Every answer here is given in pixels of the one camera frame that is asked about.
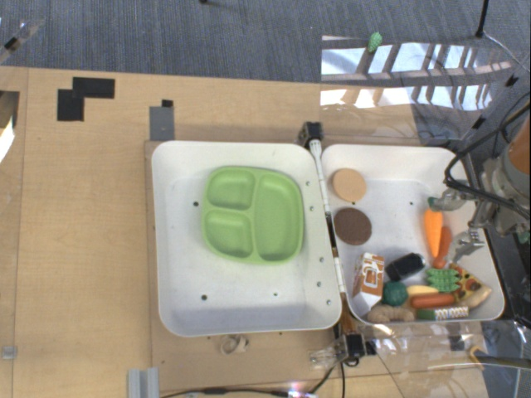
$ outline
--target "wooden tabletop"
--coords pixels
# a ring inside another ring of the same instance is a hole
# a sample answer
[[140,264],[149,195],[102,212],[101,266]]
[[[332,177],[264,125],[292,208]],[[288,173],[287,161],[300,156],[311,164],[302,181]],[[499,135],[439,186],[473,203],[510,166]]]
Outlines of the wooden tabletop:
[[[57,91],[71,89],[74,76],[115,79],[115,97],[85,99],[84,122],[59,122]],[[150,366],[161,370],[161,391],[286,388],[323,375],[310,370],[307,353],[332,338],[327,331],[252,335],[251,363],[222,356],[217,337],[175,337],[172,364],[157,358],[144,157],[149,107],[161,100],[174,102],[176,139],[292,143],[304,121],[322,117],[321,85],[2,67],[0,90],[21,93],[17,138],[0,164],[0,197],[18,190],[0,218],[0,339],[18,350],[0,361],[0,395],[125,397],[128,369]],[[425,352],[419,347],[419,362]],[[272,366],[275,355],[289,370]],[[453,395],[460,386],[486,394],[479,369],[428,376],[425,364],[389,362],[365,357],[348,369],[347,396],[422,396],[419,382],[434,396],[464,396]],[[321,396],[340,396],[337,376]]]

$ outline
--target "green divided plate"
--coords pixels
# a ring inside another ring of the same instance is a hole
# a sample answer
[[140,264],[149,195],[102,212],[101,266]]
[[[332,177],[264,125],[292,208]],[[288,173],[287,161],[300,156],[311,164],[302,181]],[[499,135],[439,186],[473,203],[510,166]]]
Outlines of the green divided plate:
[[201,228],[216,255],[253,264],[285,262],[302,246],[300,189],[275,171],[219,168],[207,179]]

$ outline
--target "transparent plastic sheet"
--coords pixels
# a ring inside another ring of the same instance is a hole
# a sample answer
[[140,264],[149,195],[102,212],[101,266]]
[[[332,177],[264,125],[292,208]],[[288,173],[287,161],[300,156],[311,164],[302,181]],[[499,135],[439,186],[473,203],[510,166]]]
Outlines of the transparent plastic sheet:
[[512,321],[362,328],[405,397],[529,396],[531,332]]
[[528,51],[488,38],[391,43],[325,36],[320,119],[328,136],[442,145],[462,140],[507,93]]
[[[0,65],[38,29],[40,22],[0,22]],[[28,71],[0,66],[0,391],[12,396],[17,357],[15,313],[22,202]]]

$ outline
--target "toy sausage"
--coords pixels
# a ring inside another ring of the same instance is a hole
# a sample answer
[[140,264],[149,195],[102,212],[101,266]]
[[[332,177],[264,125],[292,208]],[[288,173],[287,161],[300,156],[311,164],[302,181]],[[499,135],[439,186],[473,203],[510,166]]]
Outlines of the toy sausage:
[[411,306],[419,308],[436,308],[452,305],[455,302],[452,294],[420,294],[412,297]]

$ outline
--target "brown cookie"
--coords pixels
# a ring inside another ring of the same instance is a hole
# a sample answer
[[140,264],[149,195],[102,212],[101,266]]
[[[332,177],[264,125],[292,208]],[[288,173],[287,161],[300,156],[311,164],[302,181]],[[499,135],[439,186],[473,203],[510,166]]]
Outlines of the brown cookie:
[[332,186],[335,193],[347,202],[357,202],[367,191],[363,176],[350,168],[343,168],[334,173]]
[[344,208],[334,217],[335,233],[349,245],[362,245],[371,237],[373,226],[360,210]]

